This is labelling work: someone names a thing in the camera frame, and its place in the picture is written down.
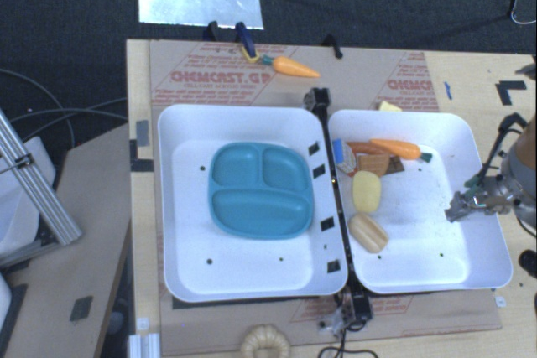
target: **orange carrot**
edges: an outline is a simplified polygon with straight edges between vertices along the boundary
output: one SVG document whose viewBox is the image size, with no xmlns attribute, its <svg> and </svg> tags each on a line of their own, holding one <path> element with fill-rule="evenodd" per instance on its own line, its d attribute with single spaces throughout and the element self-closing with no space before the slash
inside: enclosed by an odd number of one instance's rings
<svg viewBox="0 0 537 358">
<path fill-rule="evenodd" d="M 382 155 L 389 153 L 387 149 L 380 148 L 369 142 L 346 142 L 354 153 L 366 153 L 368 155 Z"/>
<path fill-rule="evenodd" d="M 276 57 L 273 60 L 272 66 L 274 67 L 274 70 L 285 75 L 301 76 L 304 78 L 318 78 L 321 76 L 318 72 L 315 72 L 308 66 L 302 65 L 298 61 L 288 57 Z"/>
<path fill-rule="evenodd" d="M 421 155 L 420 147 L 413 143 L 387 139 L 369 139 L 369 142 L 407 160 L 416 160 Z"/>
</svg>

